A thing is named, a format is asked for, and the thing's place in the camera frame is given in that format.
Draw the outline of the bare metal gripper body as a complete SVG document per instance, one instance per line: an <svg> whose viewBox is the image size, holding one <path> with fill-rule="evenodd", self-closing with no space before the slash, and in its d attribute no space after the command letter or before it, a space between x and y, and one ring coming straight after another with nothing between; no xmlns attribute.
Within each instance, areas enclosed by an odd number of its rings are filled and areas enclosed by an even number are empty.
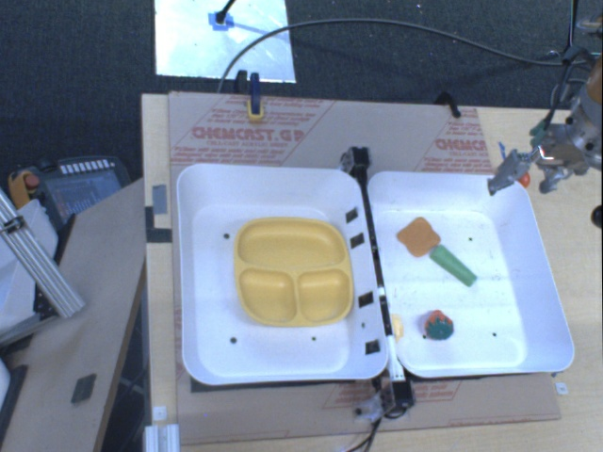
<svg viewBox="0 0 603 452"><path fill-rule="evenodd" d="M574 173L601 170L601 144L601 128L589 122L578 122L577 119L538 129L530 141L537 151L536 163L539 166Z"/></svg>

